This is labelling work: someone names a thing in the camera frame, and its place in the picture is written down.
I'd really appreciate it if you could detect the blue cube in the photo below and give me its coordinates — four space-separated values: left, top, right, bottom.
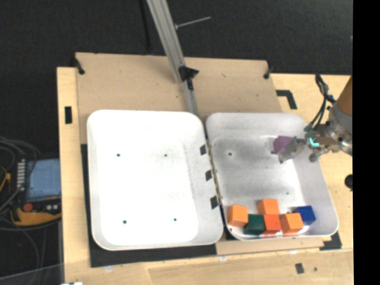
292 205 316 226

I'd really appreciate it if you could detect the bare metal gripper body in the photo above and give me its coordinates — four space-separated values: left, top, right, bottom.
303 123 353 163

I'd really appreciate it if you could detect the orange cube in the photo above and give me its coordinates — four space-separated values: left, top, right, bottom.
262 214 282 233
226 204 249 228
256 198 281 216
279 212 305 236

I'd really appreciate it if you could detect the green cube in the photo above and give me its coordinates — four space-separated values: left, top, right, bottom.
243 214 266 235

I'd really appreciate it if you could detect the white plastic tray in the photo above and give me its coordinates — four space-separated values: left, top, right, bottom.
205 112 340 242
86 109 224 251

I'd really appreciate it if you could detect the pale wood board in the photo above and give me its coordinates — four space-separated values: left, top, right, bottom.
74 52 325 256

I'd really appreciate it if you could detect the purple cube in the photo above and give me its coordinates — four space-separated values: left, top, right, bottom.
271 135 295 156

